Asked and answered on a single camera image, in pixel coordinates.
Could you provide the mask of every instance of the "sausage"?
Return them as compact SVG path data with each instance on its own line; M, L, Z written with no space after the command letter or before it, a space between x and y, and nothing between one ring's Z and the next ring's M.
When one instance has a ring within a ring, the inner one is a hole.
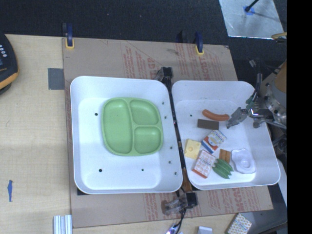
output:
M202 113L203 113L203 116L209 119L216 120L216 121L226 121L230 118L230 116L227 114L217 115L217 114L214 114L213 112L210 112L207 109L204 109Z

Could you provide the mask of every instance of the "wooden table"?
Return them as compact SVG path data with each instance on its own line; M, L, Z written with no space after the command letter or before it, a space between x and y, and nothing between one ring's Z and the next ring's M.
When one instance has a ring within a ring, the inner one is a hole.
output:
M49 90L48 68L63 68L61 37L7 35L20 67L0 96L0 233L51 234L53 216L71 214L64 90ZM12 202L8 184L13 181ZM223 234L235 214L186 218ZM74 234L164 234L172 220L73 229Z

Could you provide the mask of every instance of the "yellow cheese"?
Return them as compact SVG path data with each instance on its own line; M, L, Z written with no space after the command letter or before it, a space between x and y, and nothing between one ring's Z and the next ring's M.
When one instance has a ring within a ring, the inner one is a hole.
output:
M184 156L197 159L200 146L200 142L188 138L185 143Z

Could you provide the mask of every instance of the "green divided plate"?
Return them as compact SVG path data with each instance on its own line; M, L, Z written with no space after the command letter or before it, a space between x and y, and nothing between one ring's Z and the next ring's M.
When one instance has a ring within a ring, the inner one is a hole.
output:
M157 152L163 142L161 118L148 100L117 97L102 107L101 125L106 147L121 156L142 156Z

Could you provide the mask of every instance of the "cardboard sheet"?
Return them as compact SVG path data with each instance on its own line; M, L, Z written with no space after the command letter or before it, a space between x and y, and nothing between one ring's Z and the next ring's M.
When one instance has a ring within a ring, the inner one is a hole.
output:
M142 42L108 39L75 39L75 48L62 42L65 102L70 172L72 222L74 228L124 224L164 219L161 204L175 193L84 195L74 182L71 129L70 83L78 76L154 79L161 67L172 67L178 80L237 80L230 50L226 46L204 45L196 53L189 43ZM223 215L270 210L267 186L197 191L198 206L185 217Z

